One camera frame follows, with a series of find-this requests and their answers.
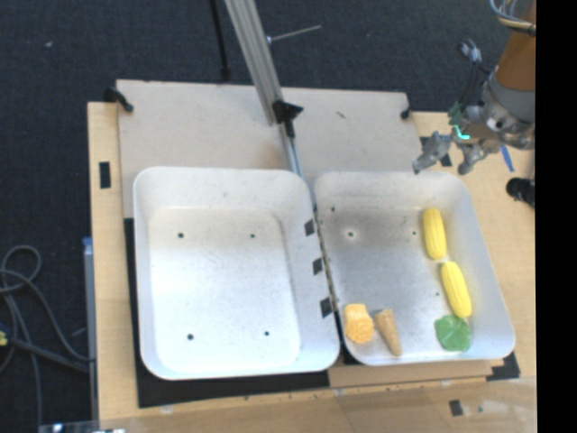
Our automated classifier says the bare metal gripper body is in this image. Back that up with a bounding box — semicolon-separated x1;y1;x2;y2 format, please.
459;103;536;152

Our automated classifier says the tan ice cream cone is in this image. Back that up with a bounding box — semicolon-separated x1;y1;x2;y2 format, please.
373;308;404;358

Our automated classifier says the short orange-yellow corn piece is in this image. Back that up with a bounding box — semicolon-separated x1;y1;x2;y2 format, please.
343;303;376;345

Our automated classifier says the thin black and white rod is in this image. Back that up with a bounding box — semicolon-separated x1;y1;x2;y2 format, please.
279;124;343;328

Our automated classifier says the yellow corn cob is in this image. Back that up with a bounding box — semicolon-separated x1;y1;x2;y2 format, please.
422;207;449;262
439;260;473;319

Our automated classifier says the green lettuce leaf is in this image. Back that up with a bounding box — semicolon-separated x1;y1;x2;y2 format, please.
433;314;472;353

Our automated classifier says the black cylinder on white bracket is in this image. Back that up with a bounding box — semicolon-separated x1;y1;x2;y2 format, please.
505;176;536;207

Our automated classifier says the pale flat board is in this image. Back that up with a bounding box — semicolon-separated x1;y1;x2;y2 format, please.
115;78;424;220

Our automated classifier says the white plastic tray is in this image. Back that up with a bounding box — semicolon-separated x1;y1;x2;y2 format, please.
312;170;517;368
132;165;342;382

